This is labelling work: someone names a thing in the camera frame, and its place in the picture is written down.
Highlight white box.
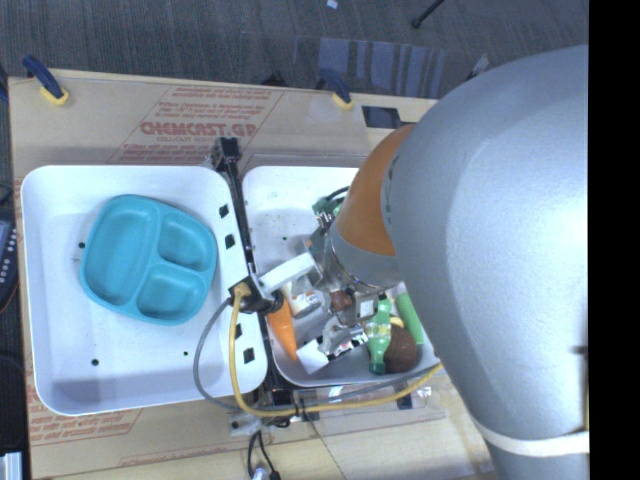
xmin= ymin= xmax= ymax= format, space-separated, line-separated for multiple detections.
xmin=295 ymin=337 xmax=331 ymax=375

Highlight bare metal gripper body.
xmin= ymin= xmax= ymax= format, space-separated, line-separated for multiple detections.
xmin=305 ymin=228 xmax=401 ymax=330

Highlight white plastic tray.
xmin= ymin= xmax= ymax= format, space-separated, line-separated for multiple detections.
xmin=19 ymin=164 xmax=269 ymax=417
xmin=241 ymin=165 xmax=444 ymax=388

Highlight green cylinder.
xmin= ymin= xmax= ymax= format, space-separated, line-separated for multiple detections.
xmin=394 ymin=291 xmax=426 ymax=347

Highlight shiny silver packet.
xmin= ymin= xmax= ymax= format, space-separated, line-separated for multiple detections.
xmin=327 ymin=334 xmax=370 ymax=360

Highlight blue divided plate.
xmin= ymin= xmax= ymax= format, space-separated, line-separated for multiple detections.
xmin=79 ymin=194 xmax=219 ymax=326

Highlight brown round ball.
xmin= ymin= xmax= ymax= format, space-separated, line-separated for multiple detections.
xmin=383 ymin=323 xmax=419 ymax=375

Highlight orange carrot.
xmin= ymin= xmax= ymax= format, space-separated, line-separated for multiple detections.
xmin=267 ymin=300 xmax=300 ymax=362

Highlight green plastic bottle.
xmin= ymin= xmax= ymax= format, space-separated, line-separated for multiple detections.
xmin=364 ymin=292 xmax=394 ymax=375

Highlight black cylinder on white bracket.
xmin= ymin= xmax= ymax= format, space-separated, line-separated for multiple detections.
xmin=228 ymin=251 xmax=321 ymax=315

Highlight brown cardboard board, red print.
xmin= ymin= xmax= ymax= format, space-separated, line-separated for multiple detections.
xmin=7 ymin=67 xmax=494 ymax=480

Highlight white bottle with orange label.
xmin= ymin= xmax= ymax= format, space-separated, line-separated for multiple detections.
xmin=282 ymin=280 xmax=327 ymax=319

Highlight black block with wires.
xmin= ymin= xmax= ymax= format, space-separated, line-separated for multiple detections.
xmin=257 ymin=386 xmax=302 ymax=422
xmin=210 ymin=136 xmax=244 ymax=170

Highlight thin black rod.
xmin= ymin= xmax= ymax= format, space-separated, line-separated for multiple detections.
xmin=225 ymin=161 xmax=284 ymax=405

